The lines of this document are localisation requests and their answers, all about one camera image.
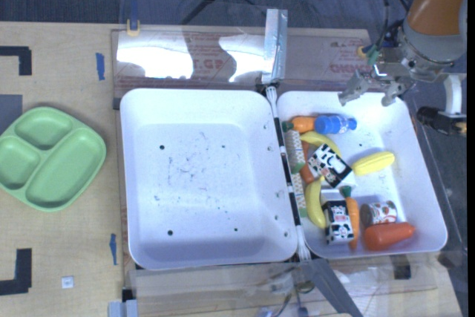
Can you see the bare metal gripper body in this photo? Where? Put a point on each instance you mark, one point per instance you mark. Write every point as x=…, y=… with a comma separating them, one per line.
x=399, y=67

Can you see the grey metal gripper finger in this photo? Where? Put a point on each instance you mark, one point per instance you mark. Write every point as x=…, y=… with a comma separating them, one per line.
x=354, y=88
x=392, y=92

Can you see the brown cardboard board red print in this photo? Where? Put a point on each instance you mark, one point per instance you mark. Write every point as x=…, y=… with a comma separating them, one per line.
x=326, y=59

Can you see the blue bottle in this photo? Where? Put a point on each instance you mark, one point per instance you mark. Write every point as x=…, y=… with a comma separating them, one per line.
x=334, y=124

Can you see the yellow banana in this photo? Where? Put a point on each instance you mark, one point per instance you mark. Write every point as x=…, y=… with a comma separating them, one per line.
x=314, y=204
x=319, y=140

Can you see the orange bottle with green cap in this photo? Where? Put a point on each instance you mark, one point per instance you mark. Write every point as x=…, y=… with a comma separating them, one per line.
x=302, y=124

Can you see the yellow corn cob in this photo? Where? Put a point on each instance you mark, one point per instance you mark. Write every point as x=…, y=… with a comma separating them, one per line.
x=373, y=163

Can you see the large cow print carton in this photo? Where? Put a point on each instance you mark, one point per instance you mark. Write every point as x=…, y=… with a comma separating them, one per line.
x=328, y=165

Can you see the patterned beige packet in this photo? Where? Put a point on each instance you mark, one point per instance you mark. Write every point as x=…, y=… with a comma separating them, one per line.
x=299, y=196
x=294, y=152

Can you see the white plastic tray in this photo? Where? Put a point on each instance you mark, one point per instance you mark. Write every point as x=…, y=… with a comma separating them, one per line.
x=401, y=189
x=200, y=178

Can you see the small orange carrot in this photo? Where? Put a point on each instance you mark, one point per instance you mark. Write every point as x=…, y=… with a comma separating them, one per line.
x=306, y=174

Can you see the thin black and white rod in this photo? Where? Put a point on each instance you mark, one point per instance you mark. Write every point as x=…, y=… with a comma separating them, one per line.
x=285, y=167

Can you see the red and white can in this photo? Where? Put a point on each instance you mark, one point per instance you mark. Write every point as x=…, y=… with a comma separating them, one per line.
x=379, y=213

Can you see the orange carrot with green top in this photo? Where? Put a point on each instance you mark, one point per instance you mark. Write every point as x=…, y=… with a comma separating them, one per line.
x=353, y=217

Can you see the small cow print carton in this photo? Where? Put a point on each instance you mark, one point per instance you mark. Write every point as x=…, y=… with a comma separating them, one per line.
x=338, y=222

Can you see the orange sausage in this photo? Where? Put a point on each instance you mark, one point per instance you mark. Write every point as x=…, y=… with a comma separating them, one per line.
x=387, y=235

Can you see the green divided plate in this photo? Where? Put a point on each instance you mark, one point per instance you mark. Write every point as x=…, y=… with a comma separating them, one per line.
x=48, y=159

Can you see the black cylinder on white bracket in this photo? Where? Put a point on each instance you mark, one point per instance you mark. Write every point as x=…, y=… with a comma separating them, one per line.
x=443, y=115

